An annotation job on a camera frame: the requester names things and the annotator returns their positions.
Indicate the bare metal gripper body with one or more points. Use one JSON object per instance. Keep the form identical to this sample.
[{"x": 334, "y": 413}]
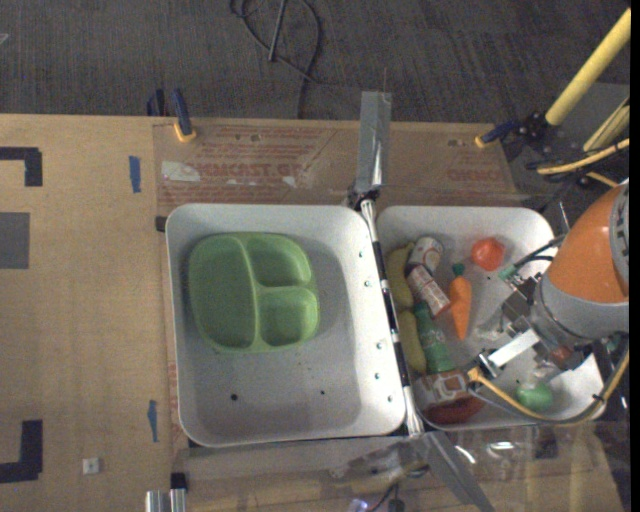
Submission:
[{"x": 528, "y": 288}]

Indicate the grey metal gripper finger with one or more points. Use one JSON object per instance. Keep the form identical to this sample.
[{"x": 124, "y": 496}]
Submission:
[
  {"x": 515, "y": 306},
  {"x": 521, "y": 328}
]

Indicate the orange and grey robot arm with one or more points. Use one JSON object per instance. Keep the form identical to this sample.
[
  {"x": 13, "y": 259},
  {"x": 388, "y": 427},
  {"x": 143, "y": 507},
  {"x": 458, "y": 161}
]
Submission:
[{"x": 582, "y": 260}]

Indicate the white plastic tray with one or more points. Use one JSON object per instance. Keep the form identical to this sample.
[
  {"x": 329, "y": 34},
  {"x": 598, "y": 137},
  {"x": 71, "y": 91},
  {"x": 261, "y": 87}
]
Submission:
[
  {"x": 280, "y": 390},
  {"x": 500, "y": 300}
]

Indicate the orange round toy fruit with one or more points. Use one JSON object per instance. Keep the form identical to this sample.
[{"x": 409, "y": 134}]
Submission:
[{"x": 488, "y": 254}]

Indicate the orange carrot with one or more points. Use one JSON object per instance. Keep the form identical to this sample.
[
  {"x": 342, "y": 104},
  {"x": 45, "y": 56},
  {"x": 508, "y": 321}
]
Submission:
[{"x": 461, "y": 305}]

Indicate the green apple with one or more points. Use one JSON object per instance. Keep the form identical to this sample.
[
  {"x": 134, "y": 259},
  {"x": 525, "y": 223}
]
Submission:
[{"x": 534, "y": 396}]

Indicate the white and red carton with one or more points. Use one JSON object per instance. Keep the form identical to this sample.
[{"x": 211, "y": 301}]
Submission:
[{"x": 429, "y": 291}]

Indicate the green bottle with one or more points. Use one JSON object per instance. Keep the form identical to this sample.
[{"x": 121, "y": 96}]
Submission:
[{"x": 434, "y": 345}]

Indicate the brown and white can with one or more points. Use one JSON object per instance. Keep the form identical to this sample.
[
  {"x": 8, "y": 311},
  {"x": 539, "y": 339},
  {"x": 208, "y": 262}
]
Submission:
[{"x": 442, "y": 389}]

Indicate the white and orange can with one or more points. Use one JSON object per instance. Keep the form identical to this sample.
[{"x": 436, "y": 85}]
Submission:
[{"x": 426, "y": 253}]

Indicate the yellow oblong toy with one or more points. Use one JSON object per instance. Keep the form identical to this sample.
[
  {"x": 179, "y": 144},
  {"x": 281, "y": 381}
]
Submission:
[{"x": 413, "y": 342}]

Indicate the yellow banana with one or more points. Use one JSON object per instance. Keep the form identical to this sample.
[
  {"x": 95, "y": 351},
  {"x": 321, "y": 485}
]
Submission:
[{"x": 399, "y": 277}]

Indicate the thin black and white rod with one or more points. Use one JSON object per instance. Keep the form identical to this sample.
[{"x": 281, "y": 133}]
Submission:
[{"x": 385, "y": 290}]

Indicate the green divided plate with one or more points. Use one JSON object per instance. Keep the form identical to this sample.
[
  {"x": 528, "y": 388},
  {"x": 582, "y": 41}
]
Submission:
[{"x": 252, "y": 292}]

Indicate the brown cardboard board red print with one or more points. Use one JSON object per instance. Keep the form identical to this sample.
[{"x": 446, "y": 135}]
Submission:
[{"x": 260, "y": 165}]

